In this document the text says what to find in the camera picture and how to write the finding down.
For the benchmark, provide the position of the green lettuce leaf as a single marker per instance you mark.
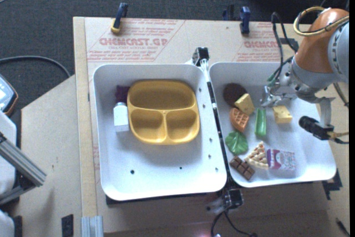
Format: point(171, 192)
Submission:
point(236, 143)

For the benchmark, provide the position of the white bottle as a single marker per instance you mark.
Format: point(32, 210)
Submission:
point(121, 118)

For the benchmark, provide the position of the brown chocolate bar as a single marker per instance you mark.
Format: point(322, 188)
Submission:
point(242, 168)

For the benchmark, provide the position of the yellow cheese wedge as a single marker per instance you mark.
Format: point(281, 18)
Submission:
point(245, 105)

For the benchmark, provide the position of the red and white carton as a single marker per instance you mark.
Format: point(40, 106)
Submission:
point(281, 159)

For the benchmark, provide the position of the brown round biscuit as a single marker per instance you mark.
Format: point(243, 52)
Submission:
point(231, 93)

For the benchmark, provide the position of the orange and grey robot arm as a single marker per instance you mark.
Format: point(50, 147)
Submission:
point(316, 50)

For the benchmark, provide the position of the yellow cheese block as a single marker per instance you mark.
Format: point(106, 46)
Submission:
point(282, 115)

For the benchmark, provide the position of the yellow divided plate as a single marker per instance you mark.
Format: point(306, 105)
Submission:
point(163, 111)

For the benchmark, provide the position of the green celery stick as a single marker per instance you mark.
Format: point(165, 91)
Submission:
point(260, 123)

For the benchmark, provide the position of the purple grapes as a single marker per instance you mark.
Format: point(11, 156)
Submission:
point(121, 93)

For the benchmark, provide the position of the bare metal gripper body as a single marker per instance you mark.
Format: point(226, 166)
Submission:
point(285, 83)

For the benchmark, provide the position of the black cylinder on white bracket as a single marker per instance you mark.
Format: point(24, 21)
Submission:
point(316, 126)

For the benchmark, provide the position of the white plastic tray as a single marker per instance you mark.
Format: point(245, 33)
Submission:
point(305, 152)
point(166, 169)

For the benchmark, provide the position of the orange waffle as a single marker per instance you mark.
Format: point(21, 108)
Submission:
point(239, 119)

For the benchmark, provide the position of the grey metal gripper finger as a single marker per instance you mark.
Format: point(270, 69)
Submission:
point(281, 100)
point(266, 97)

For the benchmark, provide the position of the brown cardboard board red print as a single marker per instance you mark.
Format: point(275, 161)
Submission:
point(172, 39)

